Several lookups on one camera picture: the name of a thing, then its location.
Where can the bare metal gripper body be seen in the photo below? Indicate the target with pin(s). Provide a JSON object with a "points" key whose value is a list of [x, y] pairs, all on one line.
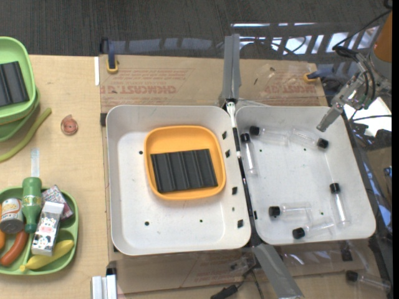
{"points": [[355, 93]]}

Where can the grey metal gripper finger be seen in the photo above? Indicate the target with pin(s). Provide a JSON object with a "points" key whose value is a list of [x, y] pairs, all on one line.
{"points": [[328, 119]]}

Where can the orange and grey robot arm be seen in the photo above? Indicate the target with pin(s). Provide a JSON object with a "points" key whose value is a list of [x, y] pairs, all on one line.
{"points": [[384, 42]]}

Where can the clear plastic bottle black cap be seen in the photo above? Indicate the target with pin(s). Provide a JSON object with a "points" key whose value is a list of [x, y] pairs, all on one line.
{"points": [[250, 159], [307, 137], [315, 228], [340, 205], [272, 135], [293, 211], [368, 280]]}

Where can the white plastic tray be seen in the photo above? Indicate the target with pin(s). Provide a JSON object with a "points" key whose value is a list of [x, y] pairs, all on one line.
{"points": [[174, 226], [299, 179]]}

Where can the thin black and white rod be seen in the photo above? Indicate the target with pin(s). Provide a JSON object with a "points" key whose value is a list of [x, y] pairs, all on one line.
{"points": [[238, 145]]}

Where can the brown cardboard board red print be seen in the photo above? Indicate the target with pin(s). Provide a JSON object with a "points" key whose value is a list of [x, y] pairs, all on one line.
{"points": [[187, 86]]}

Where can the orange plate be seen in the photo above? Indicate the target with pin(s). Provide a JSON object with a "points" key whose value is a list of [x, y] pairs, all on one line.
{"points": [[184, 137]]}

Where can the black ribbed rack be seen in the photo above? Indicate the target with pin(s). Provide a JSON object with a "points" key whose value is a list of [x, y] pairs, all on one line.
{"points": [[11, 84], [184, 170]]}

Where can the pink doughnut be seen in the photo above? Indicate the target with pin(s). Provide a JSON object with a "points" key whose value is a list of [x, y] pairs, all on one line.
{"points": [[69, 125]]}

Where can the pink packet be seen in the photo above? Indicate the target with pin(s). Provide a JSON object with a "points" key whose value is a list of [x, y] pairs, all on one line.
{"points": [[56, 195]]}

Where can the green divided plate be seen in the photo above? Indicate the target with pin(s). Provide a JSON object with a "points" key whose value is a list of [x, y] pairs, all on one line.
{"points": [[67, 230]]}

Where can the long green bean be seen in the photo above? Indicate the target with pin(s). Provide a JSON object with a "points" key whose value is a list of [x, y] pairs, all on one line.
{"points": [[29, 134]]}

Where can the yellow banana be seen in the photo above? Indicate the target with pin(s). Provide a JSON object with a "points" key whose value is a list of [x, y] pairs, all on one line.
{"points": [[59, 251]]}

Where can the white cow print carton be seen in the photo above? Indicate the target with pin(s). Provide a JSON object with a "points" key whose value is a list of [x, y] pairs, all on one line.
{"points": [[46, 229]]}

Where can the green bottle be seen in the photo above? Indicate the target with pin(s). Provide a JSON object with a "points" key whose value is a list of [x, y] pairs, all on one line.
{"points": [[31, 198]]}

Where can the small can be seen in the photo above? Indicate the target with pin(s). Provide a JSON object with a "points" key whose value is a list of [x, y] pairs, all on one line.
{"points": [[11, 215]]}

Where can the red sausage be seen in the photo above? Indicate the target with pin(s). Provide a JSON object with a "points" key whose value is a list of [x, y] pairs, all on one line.
{"points": [[15, 249]]}

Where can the orange carrot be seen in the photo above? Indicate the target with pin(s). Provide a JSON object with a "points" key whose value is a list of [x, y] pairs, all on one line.
{"points": [[2, 240]]}

